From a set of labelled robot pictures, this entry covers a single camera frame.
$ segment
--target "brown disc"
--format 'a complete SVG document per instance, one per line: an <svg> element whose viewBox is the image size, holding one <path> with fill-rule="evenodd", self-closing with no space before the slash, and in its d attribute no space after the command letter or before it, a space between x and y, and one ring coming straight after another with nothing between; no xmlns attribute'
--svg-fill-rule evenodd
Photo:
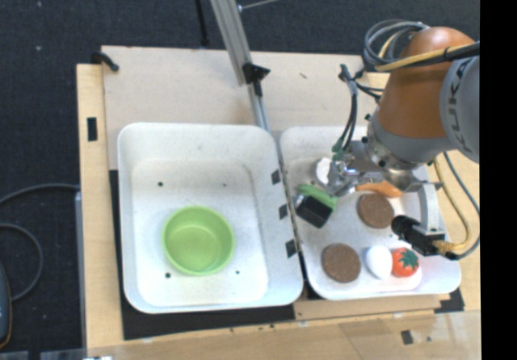
<svg viewBox="0 0 517 360"><path fill-rule="evenodd" d="M340 283L349 283L359 277L361 261L357 252L345 244L332 244L322 252L323 270Z"/></svg>
<svg viewBox="0 0 517 360"><path fill-rule="evenodd" d="M357 201L360 219L372 228L387 228L395 217L391 203L381 194L361 195Z"/></svg>

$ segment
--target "red tomato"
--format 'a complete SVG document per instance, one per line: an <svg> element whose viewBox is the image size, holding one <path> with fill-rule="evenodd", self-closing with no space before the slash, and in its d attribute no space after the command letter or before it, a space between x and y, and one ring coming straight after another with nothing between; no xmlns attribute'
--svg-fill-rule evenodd
<svg viewBox="0 0 517 360"><path fill-rule="evenodd" d="M391 256L393 258L393 274L397 277L410 277L417 272L418 256L414 251L407 248L395 249Z"/></svg>

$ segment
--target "wooden table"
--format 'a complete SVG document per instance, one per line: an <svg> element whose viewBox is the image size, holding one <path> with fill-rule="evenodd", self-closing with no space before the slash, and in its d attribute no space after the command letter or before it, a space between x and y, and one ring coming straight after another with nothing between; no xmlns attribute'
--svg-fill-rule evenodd
<svg viewBox="0 0 517 360"><path fill-rule="evenodd" d="M417 324L422 327L436 329L442 320L433 310L449 295L342 302L309 300L302 295L294 303L294 321L125 341L108 179L109 170L116 168L118 131L128 121L139 120L252 124L253 115L246 89L235 83L226 52L116 46L105 46L103 52L120 66L119 72L104 65L77 66L85 332L86 346L92 355L111 350L124 353L124 358L128 353L139 358L139 350L146 350L153 353L153 358L168 358L174 353L174 358L181 359L210 350L210 358L242 358L240 350L249 347L256 350L246 352L247 358L273 358L280 354L314 358L323 351L326 358L343 358L344 354L354 358L354 353L364 354L371 349L371 345L364 344L367 340L359 339L362 343L358 344L359 336L382 335L387 338L386 344L393 343L394 330L405 327L403 321L411 319L421 321ZM273 133L296 125L343 125L350 104L346 86L337 79L339 65L344 63L351 72L357 71L362 65L360 57L271 52L254 52L252 56L255 64L271 69L263 89ZM363 80L370 86L383 86L387 75L370 73ZM361 95L359 117L371 113L374 106L371 98ZM479 200L478 165L459 153L451 156L465 184ZM442 168L451 191L473 221L474 236L477 235L477 214L445 166ZM441 191L439 203L451 238L462 241L463 228ZM466 345L473 336L481 344L479 249L462 260L460 266L465 312L448 315L447 321L440 324L446 332L451 327L464 328ZM352 324L357 320L362 321L363 328L354 329ZM399 340L397 350L403 346ZM424 349L416 352L422 354ZM474 350L473 358L480 352Z"/></svg>

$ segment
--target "green bowl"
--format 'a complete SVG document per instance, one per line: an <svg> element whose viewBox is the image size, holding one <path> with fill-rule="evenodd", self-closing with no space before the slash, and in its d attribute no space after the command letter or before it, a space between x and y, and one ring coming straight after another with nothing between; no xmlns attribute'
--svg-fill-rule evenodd
<svg viewBox="0 0 517 360"><path fill-rule="evenodd" d="M190 206L166 221L162 244L171 264L185 274L209 275L222 270L235 250L228 221L208 207Z"/></svg>

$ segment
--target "white egg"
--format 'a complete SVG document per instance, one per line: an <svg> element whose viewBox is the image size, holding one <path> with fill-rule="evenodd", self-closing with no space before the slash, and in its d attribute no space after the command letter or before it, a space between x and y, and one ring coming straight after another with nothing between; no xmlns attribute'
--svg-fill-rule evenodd
<svg viewBox="0 0 517 360"><path fill-rule="evenodd" d="M391 275L393 259L389 249L383 245L374 245L365 255L366 266L370 272L380 279L387 279Z"/></svg>

